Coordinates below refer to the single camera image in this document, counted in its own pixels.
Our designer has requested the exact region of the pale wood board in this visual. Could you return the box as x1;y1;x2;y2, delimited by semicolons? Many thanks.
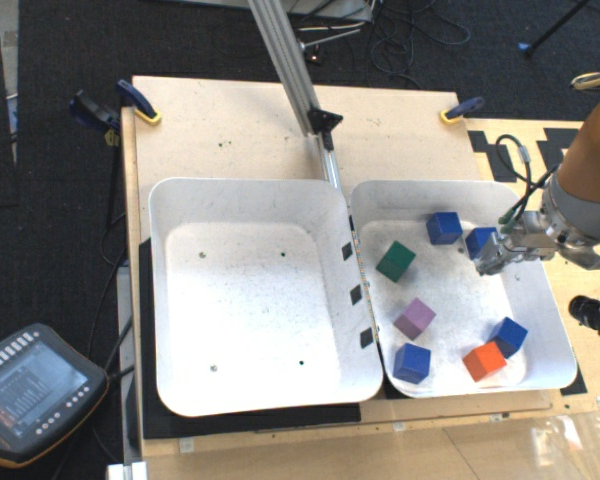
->
131;75;554;458

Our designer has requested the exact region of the black cylinder on white bracket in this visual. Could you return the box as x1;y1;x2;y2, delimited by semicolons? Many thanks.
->
568;294;600;342

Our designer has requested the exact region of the purple cube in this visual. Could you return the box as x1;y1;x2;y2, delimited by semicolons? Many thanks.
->
393;297;437;342

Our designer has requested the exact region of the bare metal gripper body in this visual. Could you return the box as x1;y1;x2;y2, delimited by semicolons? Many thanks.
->
503;188;600;271

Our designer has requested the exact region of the green cube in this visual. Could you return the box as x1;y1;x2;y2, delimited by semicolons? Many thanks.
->
375;240;417;284

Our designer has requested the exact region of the orange cube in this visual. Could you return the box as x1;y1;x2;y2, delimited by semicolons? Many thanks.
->
462;340;508;383

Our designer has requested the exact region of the white plastic tray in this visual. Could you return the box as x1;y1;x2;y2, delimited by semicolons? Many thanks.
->
349;179;579;400
148;176;385;418

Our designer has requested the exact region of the blue cube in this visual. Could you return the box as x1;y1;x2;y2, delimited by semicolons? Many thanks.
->
487;316;529;360
425;211;465;247
464;226;499;261
392;342;432;385

